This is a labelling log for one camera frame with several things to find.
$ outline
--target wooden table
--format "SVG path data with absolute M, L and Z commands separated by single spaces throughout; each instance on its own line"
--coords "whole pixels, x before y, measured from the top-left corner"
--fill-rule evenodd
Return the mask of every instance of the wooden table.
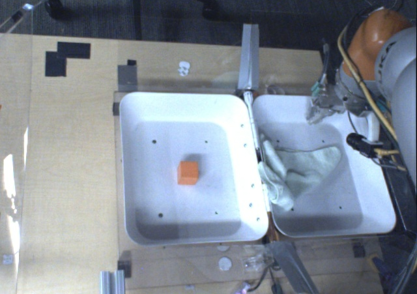
M 26 36 L 15 36 L 16 47 L 20 40 L 27 40 Z M 45 52 L 56 51 L 58 41 L 90 43 L 91 58 L 67 59 L 66 77 L 45 77 Z M 16 68 L 16 61 L 25 54 L 11 48 L 9 55 L 14 62 L 3 63 L 0 71 Z M 210 90 L 213 80 L 214 84 L 233 84 L 240 47 L 33 36 L 18 293 L 98 293 L 100 271 L 117 268 L 113 95 L 118 89 L 117 66 L 125 65 L 128 59 L 137 62 L 139 83 Z M 266 84 L 278 84 L 287 93 L 307 94 L 321 72 L 316 51 L 265 48 L 261 49 L 259 60 L 260 91 L 264 92 Z M 177 72 L 180 61 L 191 64 L 190 74 L 184 78 Z M 329 251 L 334 252 L 341 245 L 334 243 Z M 313 276 L 319 288 L 331 290 L 350 284 L 353 293 L 351 283 L 365 283 L 368 293 L 380 293 L 378 276 L 370 272 L 366 261 L 347 263 L 351 257 L 334 256 L 326 259 L 326 264 L 338 264 L 337 258 L 344 266 L 350 266 L 342 267 L 339 274 Z M 310 259 L 311 265 L 306 267 L 317 268 L 314 261 L 319 258 Z M 129 293 L 232 293 L 240 282 L 195 287 L 182 284 Z M 290 293 L 285 279 L 282 286 Z M 264 282 L 257 293 L 270 293 L 270 284 Z

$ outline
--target cloth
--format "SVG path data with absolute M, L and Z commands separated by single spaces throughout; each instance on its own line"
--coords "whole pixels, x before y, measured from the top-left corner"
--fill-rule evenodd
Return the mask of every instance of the cloth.
M 264 160 L 258 164 L 261 180 L 268 187 L 270 201 L 289 211 L 295 199 L 319 186 L 336 168 L 341 151 L 334 146 L 315 151 L 274 149 L 261 135 Z

